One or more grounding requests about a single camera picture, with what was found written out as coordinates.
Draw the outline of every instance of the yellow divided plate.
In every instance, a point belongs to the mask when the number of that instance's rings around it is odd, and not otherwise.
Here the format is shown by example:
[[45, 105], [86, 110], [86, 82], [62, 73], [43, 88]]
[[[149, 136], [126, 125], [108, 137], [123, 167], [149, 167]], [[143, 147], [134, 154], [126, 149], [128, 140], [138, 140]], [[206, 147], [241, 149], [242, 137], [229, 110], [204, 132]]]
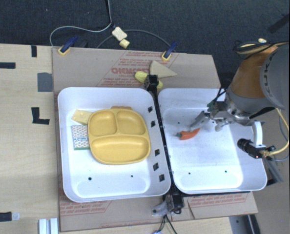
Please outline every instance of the yellow divided plate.
[[133, 110], [98, 110], [90, 116], [87, 129], [92, 155], [101, 163], [135, 163], [150, 153], [146, 124]]

